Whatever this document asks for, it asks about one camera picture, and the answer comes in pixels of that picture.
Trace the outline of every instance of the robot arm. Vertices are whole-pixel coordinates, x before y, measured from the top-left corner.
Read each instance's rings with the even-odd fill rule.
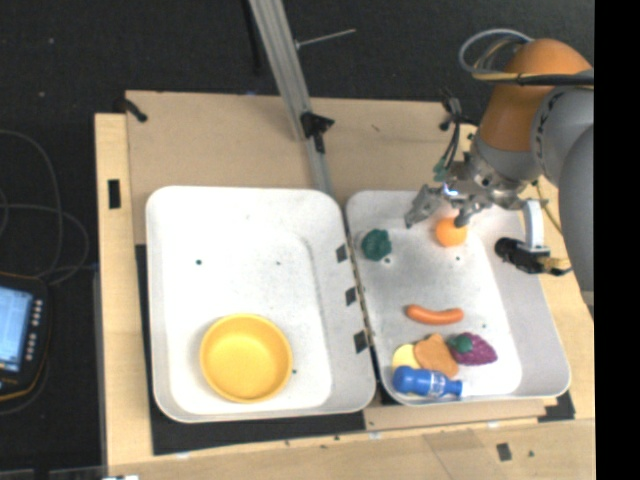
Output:
[[[490,36],[498,39],[469,66],[466,51]],[[494,70],[498,54],[514,48],[504,71]],[[519,195],[545,176],[558,187],[567,252],[593,314],[592,66],[562,42],[533,40],[504,29],[470,38],[460,49],[459,60],[474,78],[496,86],[464,160],[452,161],[451,155],[445,162],[443,157],[435,169],[436,181],[442,185],[422,187],[405,215],[407,226],[429,217],[443,201],[458,209],[455,223],[459,227],[493,204],[523,210],[531,217],[534,202]],[[532,237],[537,225],[535,219],[527,222],[528,239],[519,245],[523,249],[519,252],[525,255],[534,253]]]

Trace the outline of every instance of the blue bottle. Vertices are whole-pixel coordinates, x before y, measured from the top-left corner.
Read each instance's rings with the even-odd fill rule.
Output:
[[[451,380],[444,373],[436,370],[415,369],[410,366],[399,366],[393,373],[393,387],[402,394],[440,398],[445,395],[462,393],[462,381]]]

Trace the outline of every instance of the orange fruit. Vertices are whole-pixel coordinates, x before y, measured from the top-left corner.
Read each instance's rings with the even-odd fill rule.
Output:
[[[467,239],[467,226],[457,228],[453,221],[454,217],[445,217],[436,224],[436,238],[444,247],[460,245]]]

